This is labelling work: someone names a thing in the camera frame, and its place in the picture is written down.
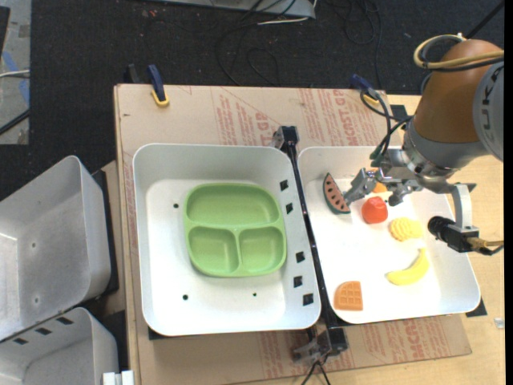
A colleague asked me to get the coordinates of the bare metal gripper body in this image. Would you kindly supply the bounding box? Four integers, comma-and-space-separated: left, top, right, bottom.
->
375, 148, 458, 194

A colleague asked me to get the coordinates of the toy watermelon slice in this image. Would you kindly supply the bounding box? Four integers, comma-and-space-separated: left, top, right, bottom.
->
322, 172, 352, 216

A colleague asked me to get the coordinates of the red toy pepper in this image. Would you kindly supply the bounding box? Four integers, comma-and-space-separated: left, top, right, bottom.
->
361, 196, 390, 225

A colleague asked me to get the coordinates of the yellow ribbed toy food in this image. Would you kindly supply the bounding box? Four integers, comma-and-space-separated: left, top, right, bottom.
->
389, 217, 424, 242

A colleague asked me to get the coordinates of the thin black rod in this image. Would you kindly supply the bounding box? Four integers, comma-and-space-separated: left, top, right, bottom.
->
285, 144, 342, 336

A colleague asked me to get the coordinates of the white plastic tray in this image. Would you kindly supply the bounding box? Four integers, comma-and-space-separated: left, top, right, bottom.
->
297, 145, 483, 326
131, 142, 323, 338
0, 154, 113, 342
0, 306, 120, 385

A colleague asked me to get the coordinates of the yellow banana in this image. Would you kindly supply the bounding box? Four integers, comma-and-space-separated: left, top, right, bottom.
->
385, 247, 430, 286

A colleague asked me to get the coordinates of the orange toy waffle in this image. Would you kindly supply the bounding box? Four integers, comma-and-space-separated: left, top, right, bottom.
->
333, 280, 365, 312

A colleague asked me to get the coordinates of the green divided plate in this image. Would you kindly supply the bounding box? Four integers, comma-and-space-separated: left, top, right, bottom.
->
182, 182, 289, 278

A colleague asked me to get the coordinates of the brown cardboard board, red print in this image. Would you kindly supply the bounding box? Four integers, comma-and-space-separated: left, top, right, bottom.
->
113, 83, 474, 385

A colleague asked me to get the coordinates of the black cylinder on white bracket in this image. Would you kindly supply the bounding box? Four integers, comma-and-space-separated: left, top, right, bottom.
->
426, 182, 480, 253

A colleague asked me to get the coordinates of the black block with thin wires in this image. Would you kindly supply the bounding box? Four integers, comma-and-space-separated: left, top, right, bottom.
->
273, 125, 301, 152
291, 326, 349, 363

